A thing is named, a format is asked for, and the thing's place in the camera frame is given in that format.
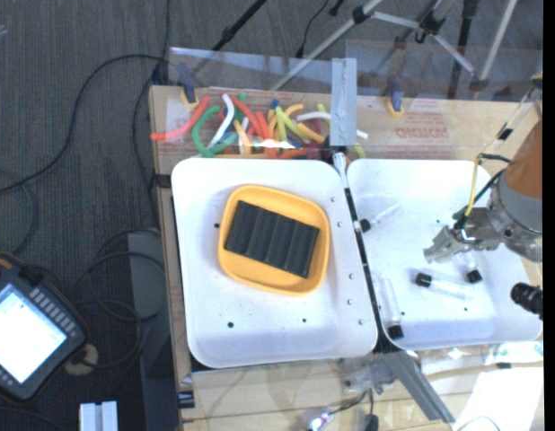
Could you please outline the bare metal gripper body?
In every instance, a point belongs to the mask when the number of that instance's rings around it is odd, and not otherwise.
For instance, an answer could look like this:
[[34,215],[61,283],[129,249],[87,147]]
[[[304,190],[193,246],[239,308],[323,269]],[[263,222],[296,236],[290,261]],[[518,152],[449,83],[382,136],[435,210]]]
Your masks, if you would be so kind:
[[530,261],[542,261],[542,234],[517,222],[502,207],[477,207],[456,224],[459,239],[473,249],[493,251],[504,244],[507,249]]

